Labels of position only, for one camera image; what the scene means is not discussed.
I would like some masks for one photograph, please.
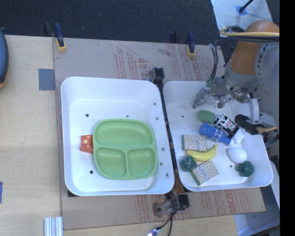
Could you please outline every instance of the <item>green plate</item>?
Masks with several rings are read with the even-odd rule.
[[[112,179],[141,179],[157,167],[152,129],[134,119],[106,119],[94,128],[93,150],[99,172]]]

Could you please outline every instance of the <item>table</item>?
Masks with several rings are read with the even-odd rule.
[[[55,91],[39,90],[38,81],[40,68],[54,68],[53,38],[7,35],[6,40],[10,73],[0,89],[0,236],[42,236],[44,218],[61,216]],[[63,235],[144,236],[155,226],[68,230]],[[172,236],[195,233],[234,236],[237,229],[232,215],[173,222]]]

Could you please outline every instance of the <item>egg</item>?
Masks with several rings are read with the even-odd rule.
[[[247,152],[240,147],[230,147],[228,148],[227,153],[234,163],[242,163],[248,157]]]

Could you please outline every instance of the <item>yellow banana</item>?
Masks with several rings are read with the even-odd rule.
[[[212,148],[207,150],[206,152],[197,152],[192,150],[187,150],[186,154],[192,156],[193,160],[197,162],[206,162],[215,157],[216,155],[217,144],[215,144]]]

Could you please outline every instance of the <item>cardboard sheet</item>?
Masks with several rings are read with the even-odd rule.
[[[64,182],[60,86],[71,76],[145,80],[153,67],[163,67],[164,84],[169,81],[205,81],[213,68],[208,46],[196,45],[190,58],[187,45],[128,41],[65,39],[66,49],[53,41],[56,107],[59,139],[61,205],[65,230],[165,221],[153,205],[166,201],[165,195],[77,197]],[[219,60],[224,60],[218,51]],[[219,62],[216,76],[224,73]],[[222,216],[265,211],[260,188],[188,192],[190,207],[175,219]]]

